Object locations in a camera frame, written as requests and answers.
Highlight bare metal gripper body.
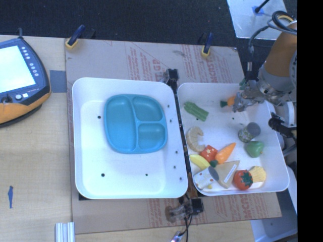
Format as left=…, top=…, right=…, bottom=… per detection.
left=241, top=80, right=278, bottom=103

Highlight small orange carrot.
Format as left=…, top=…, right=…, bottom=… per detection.
left=220, top=96, right=237, bottom=108

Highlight white plastic tray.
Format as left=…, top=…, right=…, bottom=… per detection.
left=72, top=77, right=189, bottom=200
left=176, top=82, right=290, bottom=197

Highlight green can with grey lid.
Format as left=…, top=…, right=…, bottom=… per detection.
left=238, top=122, right=261, bottom=144

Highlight green beans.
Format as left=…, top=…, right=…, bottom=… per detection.
left=183, top=101, right=210, bottom=123

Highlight green bell pepper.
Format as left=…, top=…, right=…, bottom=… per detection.
left=245, top=140, right=265, bottom=159

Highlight large orange carrot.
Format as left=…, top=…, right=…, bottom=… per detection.
left=209, top=142, right=237, bottom=168

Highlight beige croissant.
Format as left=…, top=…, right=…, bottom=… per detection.
left=185, top=126, right=206, bottom=153

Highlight red cube with star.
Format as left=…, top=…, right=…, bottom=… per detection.
left=199, top=145, right=219, bottom=163

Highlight thin black rod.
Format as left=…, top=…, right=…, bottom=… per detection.
left=170, top=83, right=193, bottom=199

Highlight yellow banana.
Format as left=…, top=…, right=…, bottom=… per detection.
left=189, top=154, right=211, bottom=171

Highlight beige cheese wedge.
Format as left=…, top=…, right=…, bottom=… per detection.
left=214, top=160, right=241, bottom=190

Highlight yellow fries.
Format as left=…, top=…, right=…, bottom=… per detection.
left=248, top=165, right=267, bottom=184

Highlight red tomato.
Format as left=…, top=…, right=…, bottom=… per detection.
left=233, top=169, right=254, bottom=191

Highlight blue divided plate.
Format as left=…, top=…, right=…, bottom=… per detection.
left=103, top=94, right=169, bottom=155

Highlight brown cardboard board red print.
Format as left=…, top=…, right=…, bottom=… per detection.
left=65, top=37, right=283, bottom=234

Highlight black cylinder on white bracket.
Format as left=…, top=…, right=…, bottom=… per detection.
left=268, top=101, right=297, bottom=138

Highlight black block with thin wires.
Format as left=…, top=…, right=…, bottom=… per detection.
left=189, top=198, right=204, bottom=214
left=163, top=69, right=180, bottom=86

